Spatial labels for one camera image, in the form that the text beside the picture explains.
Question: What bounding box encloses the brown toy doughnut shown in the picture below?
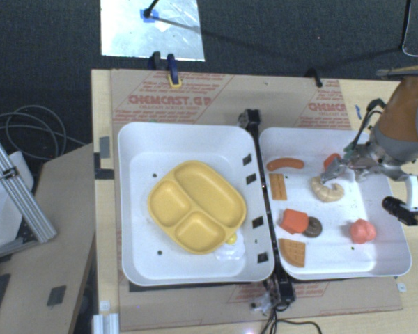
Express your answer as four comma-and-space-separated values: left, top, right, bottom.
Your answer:
302, 216, 324, 239

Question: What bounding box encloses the orange rectangular toy biscuit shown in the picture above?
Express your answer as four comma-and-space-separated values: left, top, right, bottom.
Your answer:
268, 173, 288, 202

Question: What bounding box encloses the orange toy waffle quarter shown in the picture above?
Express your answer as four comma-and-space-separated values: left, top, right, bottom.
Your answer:
277, 237, 307, 269

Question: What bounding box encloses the black cylinder on white bracket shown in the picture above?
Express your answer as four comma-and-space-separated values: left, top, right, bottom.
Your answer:
382, 174, 418, 226

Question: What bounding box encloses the orange toy block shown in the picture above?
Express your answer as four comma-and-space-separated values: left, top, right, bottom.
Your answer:
279, 208, 310, 236

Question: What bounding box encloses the yellow divided plate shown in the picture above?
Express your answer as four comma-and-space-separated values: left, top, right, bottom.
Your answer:
146, 160, 248, 256

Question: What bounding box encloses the white plastic tray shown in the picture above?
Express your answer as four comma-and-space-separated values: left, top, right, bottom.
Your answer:
117, 121, 276, 287
258, 127, 413, 281

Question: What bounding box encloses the beige toy croissant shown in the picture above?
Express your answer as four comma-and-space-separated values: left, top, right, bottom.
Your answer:
310, 175, 346, 204

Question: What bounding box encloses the white toy fried egg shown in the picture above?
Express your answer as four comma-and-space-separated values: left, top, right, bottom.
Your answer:
213, 232, 247, 262

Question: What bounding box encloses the orange toy sausage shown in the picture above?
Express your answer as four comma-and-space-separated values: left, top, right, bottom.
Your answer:
265, 157, 305, 173

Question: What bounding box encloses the pink lumpy toy food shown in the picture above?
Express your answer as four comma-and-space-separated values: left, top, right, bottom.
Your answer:
349, 218, 378, 245

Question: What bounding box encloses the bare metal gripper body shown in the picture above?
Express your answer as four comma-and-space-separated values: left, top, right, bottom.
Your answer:
340, 143, 418, 182

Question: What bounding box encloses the orange toy carrot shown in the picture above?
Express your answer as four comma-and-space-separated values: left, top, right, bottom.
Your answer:
323, 152, 343, 171

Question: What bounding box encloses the brown cardboard board red print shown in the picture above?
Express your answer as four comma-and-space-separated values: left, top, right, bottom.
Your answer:
109, 68, 404, 332

